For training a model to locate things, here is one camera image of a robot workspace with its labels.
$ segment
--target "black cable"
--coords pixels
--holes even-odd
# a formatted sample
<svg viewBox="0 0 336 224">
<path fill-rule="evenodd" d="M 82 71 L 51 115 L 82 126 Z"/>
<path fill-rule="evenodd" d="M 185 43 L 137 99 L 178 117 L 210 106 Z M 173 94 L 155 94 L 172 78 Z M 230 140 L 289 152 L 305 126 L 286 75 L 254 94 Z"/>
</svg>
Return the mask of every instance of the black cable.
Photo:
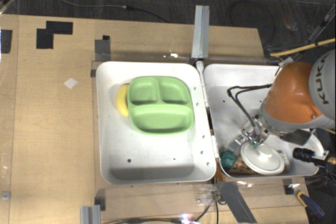
<svg viewBox="0 0 336 224">
<path fill-rule="evenodd" d="M 145 13 L 148 13 L 148 14 L 150 14 L 150 15 L 155 16 L 156 18 L 158 18 L 158 19 L 160 19 L 160 20 L 162 20 L 162 21 L 164 21 L 164 22 L 166 22 L 166 23 L 170 23 L 169 21 L 167 21 L 166 19 L 160 17 L 159 15 L 157 15 L 157 14 L 155 14 L 155 13 L 152 13 L 152 12 L 149 12 L 148 10 L 145 10 L 145 9 L 135 8 L 135 7 L 132 7 L 132 6 L 129 6 L 129 5 L 126 6 L 126 9 L 127 9 L 127 10 L 138 10 L 138 11 L 140 11 L 140 12 L 145 12 Z"/>
<path fill-rule="evenodd" d="M 218 204 L 217 202 L 215 202 L 216 204 L 216 212 L 217 212 L 217 219 L 216 219 L 216 224 L 219 224 L 219 211 L 218 211 Z"/>
<path fill-rule="evenodd" d="M 113 8 L 122 8 L 122 9 L 127 9 L 127 10 L 138 10 L 140 12 L 145 12 L 145 13 L 148 13 L 150 15 L 153 15 L 155 17 L 157 17 L 158 19 L 166 22 L 166 23 L 169 23 L 166 19 L 160 17 L 159 15 L 157 14 L 154 14 L 152 12 L 149 12 L 148 10 L 144 10 L 144 9 L 141 9 L 141 8 L 135 8 L 135 7 L 132 7 L 132 6 L 129 6 L 129 5 L 81 5 L 81 4 L 77 4 L 77 3 L 73 3 L 73 2 L 70 2 L 68 0 L 61 0 L 69 5 L 72 5 L 72 6 L 75 6 L 75 7 L 82 7 L 82 8 L 101 8 L 101 7 L 113 7 Z"/>
<path fill-rule="evenodd" d="M 258 8 L 261 11 L 266 12 L 267 16 L 270 18 L 270 27 L 271 27 L 271 31 L 269 31 L 270 35 L 267 37 L 267 39 L 264 40 L 264 44 L 266 45 L 266 47 L 268 47 L 269 44 L 271 44 L 271 42 L 273 41 L 274 37 L 275 37 L 275 33 L 276 33 L 276 23 L 275 20 L 271 14 L 271 12 L 261 3 L 258 3 L 256 1 L 252 1 L 252 0 L 237 0 L 232 2 L 231 4 L 229 4 L 227 10 L 226 10 L 226 20 L 228 22 L 229 26 L 242 26 L 242 25 L 235 25 L 234 24 L 234 20 L 233 20 L 233 10 L 236 6 L 238 6 L 240 4 L 250 4 L 251 6 L 255 6 L 256 8 Z"/>
<path fill-rule="evenodd" d="M 150 219 L 129 219 L 119 222 L 107 222 L 106 224 L 142 224 L 146 222 L 154 222 L 154 221 L 161 221 L 161 222 L 169 222 L 172 224 L 181 224 L 180 219 L 165 219 L 165 218 L 150 218 Z"/>
<path fill-rule="evenodd" d="M 210 206 L 211 206 L 211 204 L 209 204 L 206 208 L 205 208 L 205 210 L 203 211 L 203 213 L 201 213 L 196 219 L 195 219 L 195 221 L 196 222 L 198 222 L 207 212 L 208 212 L 208 210 L 209 210 L 209 208 L 210 208 Z"/>
<path fill-rule="evenodd" d="M 243 111 L 243 113 L 246 115 L 246 117 L 250 121 L 250 123 L 251 123 L 251 125 L 252 125 L 252 127 L 253 127 L 253 129 L 254 129 L 254 131 L 257 135 L 260 135 L 259 127 L 256 125 L 255 121 L 252 119 L 250 114 L 246 111 L 246 109 L 243 107 L 243 105 L 239 101 L 238 95 L 243 93 L 243 92 L 260 90 L 260 89 L 264 89 L 264 88 L 270 88 L 271 86 L 272 86 L 272 84 L 266 84 L 266 85 L 261 85 L 261 86 L 247 86 L 247 87 L 234 86 L 234 87 L 231 87 L 227 90 L 227 94 L 236 103 L 236 105 L 239 106 L 239 108 Z M 234 89 L 242 89 L 243 91 L 237 92 L 235 97 L 233 97 L 231 91 L 234 90 Z"/>
</svg>

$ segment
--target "green object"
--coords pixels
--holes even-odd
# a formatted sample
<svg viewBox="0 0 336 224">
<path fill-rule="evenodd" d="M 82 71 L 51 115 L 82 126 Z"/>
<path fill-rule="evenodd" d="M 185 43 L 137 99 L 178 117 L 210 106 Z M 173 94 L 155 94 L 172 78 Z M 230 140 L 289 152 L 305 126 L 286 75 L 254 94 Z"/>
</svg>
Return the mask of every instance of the green object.
<svg viewBox="0 0 336 224">
<path fill-rule="evenodd" d="M 253 146 L 254 149 L 256 149 L 259 145 L 260 145 L 260 142 L 257 142 L 257 139 L 254 137 L 252 138 L 250 141 L 248 141 L 248 143 Z"/>
<path fill-rule="evenodd" d="M 187 85 L 172 77 L 139 77 L 127 94 L 133 127 L 143 134 L 177 134 L 194 125 L 194 109 Z"/>
<path fill-rule="evenodd" d="M 224 151 L 220 155 L 220 164 L 224 168 L 224 170 L 230 170 L 232 167 L 234 167 L 237 157 L 234 152 L 232 151 Z"/>
</svg>

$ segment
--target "wooden table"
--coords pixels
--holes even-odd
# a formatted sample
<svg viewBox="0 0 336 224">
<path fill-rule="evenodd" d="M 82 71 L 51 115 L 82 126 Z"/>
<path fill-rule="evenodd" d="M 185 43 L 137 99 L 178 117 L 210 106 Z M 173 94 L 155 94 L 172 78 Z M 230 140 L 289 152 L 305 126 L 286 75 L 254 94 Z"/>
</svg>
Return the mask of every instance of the wooden table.
<svg viewBox="0 0 336 224">
<path fill-rule="evenodd" d="M 47 20 L 73 22 L 73 34 L 55 35 L 54 49 L 36 49 L 36 29 L 46 28 Z M 10 201 L 0 200 L 0 223 L 79 223 L 80 207 L 92 206 L 96 194 L 90 77 L 95 39 L 110 36 L 111 52 L 120 57 L 129 52 L 189 57 L 193 26 L 14 15 L 3 15 L 1 26 L 13 30 L 13 44 L 17 41 L 18 48 L 14 46 L 10 54 L 3 55 L 0 63 L 1 106 L 10 105 L 6 100 L 16 94 L 15 115 L 0 110 L 2 124 L 5 117 L 15 117 L 12 169 L 9 167 L 7 175 L 11 185 L 0 185 L 12 196 Z M 209 54 L 263 57 L 256 29 L 232 27 L 210 28 Z M 5 79 L 13 78 L 17 79 L 16 92 L 13 87 L 6 88 Z M 72 89 L 64 85 L 70 78 L 78 81 Z M 5 130 L 0 132 L 0 142 L 8 141 L 11 151 L 12 136 L 6 136 Z M 304 180 L 298 182 L 300 190 L 307 192 Z M 258 192 L 262 188 L 256 188 L 255 194 L 243 190 L 258 223 L 308 223 L 305 209 L 293 195 L 284 194 L 281 181 L 266 184 L 263 193 Z M 116 196 L 123 196 L 123 191 L 111 187 Z M 181 204 L 193 208 L 193 213 L 203 211 L 195 206 L 194 197 L 184 197 L 170 205 L 172 213 Z M 139 203 L 155 208 L 149 196 L 130 198 L 131 205 Z M 227 206 L 219 209 L 220 223 L 236 223 Z M 136 208 L 123 211 L 133 216 Z M 215 223 L 214 208 L 209 211 L 202 223 Z"/>
</svg>

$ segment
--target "banana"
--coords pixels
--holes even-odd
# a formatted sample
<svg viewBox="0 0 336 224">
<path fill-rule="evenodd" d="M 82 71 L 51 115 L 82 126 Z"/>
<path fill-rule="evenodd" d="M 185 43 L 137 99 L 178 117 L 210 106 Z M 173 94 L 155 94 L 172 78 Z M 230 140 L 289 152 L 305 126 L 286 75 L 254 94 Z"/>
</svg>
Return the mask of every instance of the banana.
<svg viewBox="0 0 336 224">
<path fill-rule="evenodd" d="M 128 105 L 127 105 L 127 91 L 128 91 L 129 84 L 125 84 L 120 87 L 117 93 L 117 108 L 119 112 L 124 115 L 128 116 Z"/>
</svg>

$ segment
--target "white paper scrap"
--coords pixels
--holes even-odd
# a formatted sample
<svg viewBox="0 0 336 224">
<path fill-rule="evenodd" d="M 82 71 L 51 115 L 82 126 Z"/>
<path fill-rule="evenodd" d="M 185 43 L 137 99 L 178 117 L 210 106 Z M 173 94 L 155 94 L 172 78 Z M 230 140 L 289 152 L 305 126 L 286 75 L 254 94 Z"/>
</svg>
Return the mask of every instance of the white paper scrap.
<svg viewBox="0 0 336 224">
<path fill-rule="evenodd" d="M 77 83 L 78 83 L 77 80 L 70 78 L 66 82 L 64 82 L 64 85 L 69 89 L 72 89 Z"/>
</svg>

